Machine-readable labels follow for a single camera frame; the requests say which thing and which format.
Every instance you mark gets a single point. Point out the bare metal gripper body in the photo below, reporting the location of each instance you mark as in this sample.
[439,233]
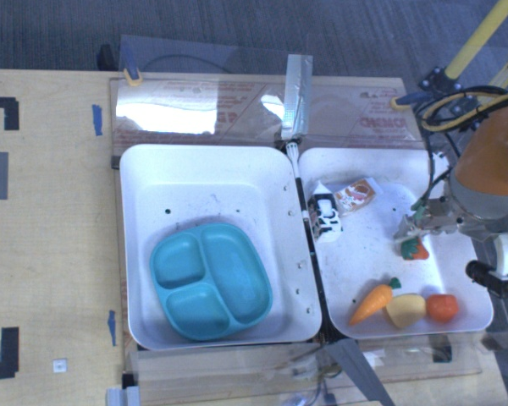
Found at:
[436,218]

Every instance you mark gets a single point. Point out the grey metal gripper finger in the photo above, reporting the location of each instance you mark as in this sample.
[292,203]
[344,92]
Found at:
[416,236]
[401,232]

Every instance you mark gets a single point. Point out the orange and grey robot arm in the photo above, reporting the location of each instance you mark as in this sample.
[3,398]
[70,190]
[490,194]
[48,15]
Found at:
[487,163]

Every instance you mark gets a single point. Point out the red strawberry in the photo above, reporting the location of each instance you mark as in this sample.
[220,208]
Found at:
[415,252]

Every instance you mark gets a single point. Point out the white plastic tray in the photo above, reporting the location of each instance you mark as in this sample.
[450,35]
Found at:
[220,171]
[372,252]

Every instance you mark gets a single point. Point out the orange and white packet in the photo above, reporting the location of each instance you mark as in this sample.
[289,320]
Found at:
[356,196]

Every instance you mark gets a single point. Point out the yellow potato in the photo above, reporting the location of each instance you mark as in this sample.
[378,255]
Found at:
[405,310]

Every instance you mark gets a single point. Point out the black and white milk carton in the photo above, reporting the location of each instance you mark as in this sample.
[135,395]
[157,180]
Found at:
[327,220]

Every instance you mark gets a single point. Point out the orange tomato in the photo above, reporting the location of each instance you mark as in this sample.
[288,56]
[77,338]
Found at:
[442,308]

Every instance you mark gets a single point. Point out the orange carrot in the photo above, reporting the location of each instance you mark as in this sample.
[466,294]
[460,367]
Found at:
[372,303]

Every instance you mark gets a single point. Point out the blue divided plate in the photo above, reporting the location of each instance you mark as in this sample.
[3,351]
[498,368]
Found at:
[213,279]

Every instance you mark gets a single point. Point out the black cylinder on white bracket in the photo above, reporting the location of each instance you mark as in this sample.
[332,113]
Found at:
[489,275]

